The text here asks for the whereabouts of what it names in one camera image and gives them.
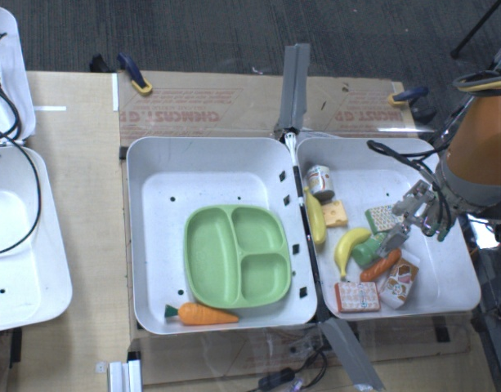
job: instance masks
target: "yellow banana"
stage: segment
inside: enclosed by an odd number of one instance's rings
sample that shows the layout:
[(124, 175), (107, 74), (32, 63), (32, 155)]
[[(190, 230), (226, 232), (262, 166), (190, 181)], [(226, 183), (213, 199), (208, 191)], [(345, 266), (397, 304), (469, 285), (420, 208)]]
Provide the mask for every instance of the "yellow banana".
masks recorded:
[(324, 243), (326, 239), (326, 223), (324, 222), (323, 208), (317, 198), (314, 197), (310, 190), (305, 187), (305, 203), (306, 212), (308, 213), (308, 223), (310, 224), (310, 232), (315, 245)]
[(350, 258), (351, 250), (357, 244), (364, 243), (370, 238), (372, 233), (366, 228), (349, 229), (338, 241), (333, 250), (333, 260), (341, 270), (341, 278), (347, 276), (347, 263)]

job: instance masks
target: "toy carrot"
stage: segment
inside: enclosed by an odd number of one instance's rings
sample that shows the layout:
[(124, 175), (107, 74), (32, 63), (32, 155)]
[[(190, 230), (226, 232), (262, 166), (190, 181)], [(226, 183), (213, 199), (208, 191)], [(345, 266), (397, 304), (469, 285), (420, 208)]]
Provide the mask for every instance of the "toy carrot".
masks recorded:
[(361, 282), (371, 282), (376, 279), (385, 271), (389, 270), (400, 259), (400, 256), (401, 251), (399, 248), (391, 250), (387, 258), (377, 260), (374, 265), (371, 265), (368, 269), (361, 273)]
[(179, 309), (165, 306), (165, 318), (179, 316), (185, 325), (209, 325), (214, 323), (237, 323), (239, 317), (210, 306), (185, 302)]

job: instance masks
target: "table top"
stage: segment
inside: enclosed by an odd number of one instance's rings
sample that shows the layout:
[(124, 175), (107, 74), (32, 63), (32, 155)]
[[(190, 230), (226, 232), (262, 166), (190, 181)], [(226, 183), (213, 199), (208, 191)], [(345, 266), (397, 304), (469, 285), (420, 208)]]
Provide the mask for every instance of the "table top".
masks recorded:
[[(132, 340), (116, 82), (106, 73), (31, 71), (28, 78), (37, 117), (28, 145), (47, 165), (74, 294), (58, 318), (23, 327), (21, 361), (10, 370), (8, 390), (107, 390), (106, 364), (126, 361)], [(452, 338), (462, 337), (461, 346), (450, 352), (374, 363), (388, 390), (494, 390), (480, 338), (467, 315), (449, 324)], [(370, 357), (391, 352), (389, 344), (365, 335), (372, 345)], [(312, 370), (307, 377), (317, 373)], [(257, 377), (246, 376), (153, 385), (150, 390), (256, 386)], [(356, 390), (340, 365), (318, 387)]]

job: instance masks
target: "tin can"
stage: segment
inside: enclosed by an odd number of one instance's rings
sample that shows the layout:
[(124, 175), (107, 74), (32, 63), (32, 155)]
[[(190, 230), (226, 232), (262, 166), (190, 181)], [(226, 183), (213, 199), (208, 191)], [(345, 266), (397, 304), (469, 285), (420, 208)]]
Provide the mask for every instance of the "tin can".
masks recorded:
[(328, 167), (321, 165), (311, 167), (306, 174), (306, 180), (310, 193), (321, 202), (330, 200), (335, 195)]

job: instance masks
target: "toy hot dog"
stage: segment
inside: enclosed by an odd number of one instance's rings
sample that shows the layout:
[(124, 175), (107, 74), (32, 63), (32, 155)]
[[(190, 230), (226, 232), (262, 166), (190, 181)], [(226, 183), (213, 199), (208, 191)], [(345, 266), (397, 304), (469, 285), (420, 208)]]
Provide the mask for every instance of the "toy hot dog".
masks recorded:
[(374, 265), (364, 270), (360, 275), (361, 282), (371, 282), (389, 270), (401, 257), (400, 248), (391, 250), (387, 258), (377, 260)]

